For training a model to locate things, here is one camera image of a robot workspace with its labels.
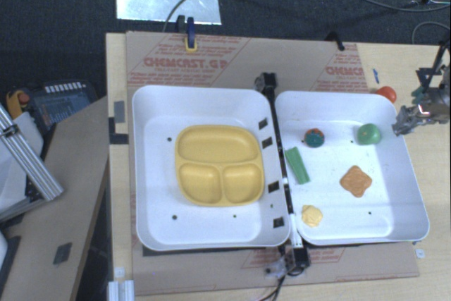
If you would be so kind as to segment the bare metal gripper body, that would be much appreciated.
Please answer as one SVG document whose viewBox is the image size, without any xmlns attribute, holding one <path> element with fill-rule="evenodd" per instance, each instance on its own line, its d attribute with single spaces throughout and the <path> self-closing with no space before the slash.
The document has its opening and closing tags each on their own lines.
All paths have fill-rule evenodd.
<svg viewBox="0 0 451 301">
<path fill-rule="evenodd" d="M 427 89 L 421 103 L 427 123 L 446 124 L 450 121 L 450 89 L 445 86 Z"/>
</svg>

